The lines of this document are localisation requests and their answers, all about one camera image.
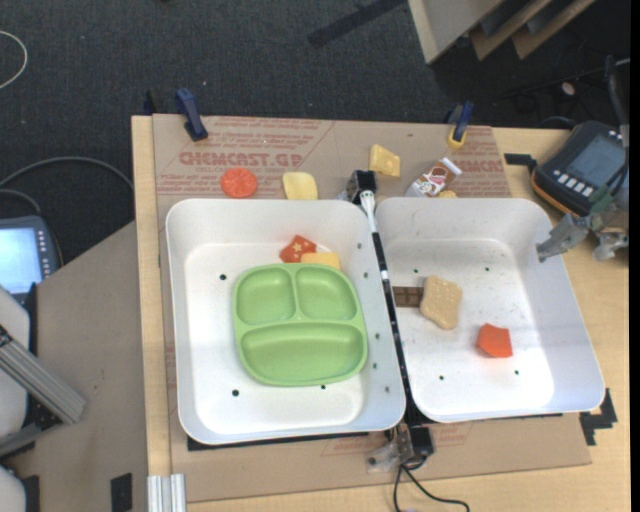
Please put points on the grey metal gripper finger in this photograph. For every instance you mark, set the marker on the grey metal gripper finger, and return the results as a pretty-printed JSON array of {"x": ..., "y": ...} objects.
[
  {"x": 611, "y": 246},
  {"x": 562, "y": 235}
]

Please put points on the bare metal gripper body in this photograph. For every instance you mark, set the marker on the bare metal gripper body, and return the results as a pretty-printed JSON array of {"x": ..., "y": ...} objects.
[{"x": 611, "y": 223}]

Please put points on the white plastic tray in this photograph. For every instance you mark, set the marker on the white plastic tray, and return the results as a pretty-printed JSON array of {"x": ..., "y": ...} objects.
[
  {"x": 500, "y": 300},
  {"x": 210, "y": 350}
]

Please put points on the small yellow toy food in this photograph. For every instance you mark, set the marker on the small yellow toy food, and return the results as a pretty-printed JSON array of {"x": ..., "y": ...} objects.
[{"x": 447, "y": 194}]

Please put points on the orange toy food chunk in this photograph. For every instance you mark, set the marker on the orange toy food chunk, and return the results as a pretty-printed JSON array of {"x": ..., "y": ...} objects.
[{"x": 494, "y": 341}]

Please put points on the beige biscuit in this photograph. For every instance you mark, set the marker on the beige biscuit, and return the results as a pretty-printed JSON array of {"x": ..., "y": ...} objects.
[{"x": 441, "y": 302}]

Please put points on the white and brown milk carton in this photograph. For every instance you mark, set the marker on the white and brown milk carton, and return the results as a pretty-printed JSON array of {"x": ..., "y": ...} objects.
[{"x": 434, "y": 179}]

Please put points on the brown chocolate bar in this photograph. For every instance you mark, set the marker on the brown chocolate bar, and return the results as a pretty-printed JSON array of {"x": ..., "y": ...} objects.
[{"x": 407, "y": 296}]

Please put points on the thin black and white rod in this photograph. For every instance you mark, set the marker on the thin black and white rod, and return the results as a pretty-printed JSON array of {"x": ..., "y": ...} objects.
[{"x": 384, "y": 272}]

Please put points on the yellow cheese wedge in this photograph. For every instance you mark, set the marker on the yellow cheese wedge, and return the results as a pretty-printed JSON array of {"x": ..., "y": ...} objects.
[{"x": 384, "y": 160}]

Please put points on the yellow cheese slice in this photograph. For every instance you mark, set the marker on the yellow cheese slice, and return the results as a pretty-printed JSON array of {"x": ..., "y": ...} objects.
[{"x": 322, "y": 260}]

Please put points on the brown cardboard board red print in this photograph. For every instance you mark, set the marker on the brown cardboard board red print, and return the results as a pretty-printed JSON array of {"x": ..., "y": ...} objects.
[{"x": 325, "y": 140}]

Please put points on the red pizza slice with star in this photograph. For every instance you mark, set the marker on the red pizza slice with star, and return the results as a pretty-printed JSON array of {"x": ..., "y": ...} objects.
[{"x": 295, "y": 247}]

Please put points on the green divided plate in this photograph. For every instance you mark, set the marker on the green divided plate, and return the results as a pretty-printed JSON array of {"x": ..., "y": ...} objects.
[{"x": 300, "y": 345}]

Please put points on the orange round fruit slice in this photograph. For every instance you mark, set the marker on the orange round fruit slice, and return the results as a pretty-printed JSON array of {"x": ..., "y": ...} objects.
[{"x": 239, "y": 182}]

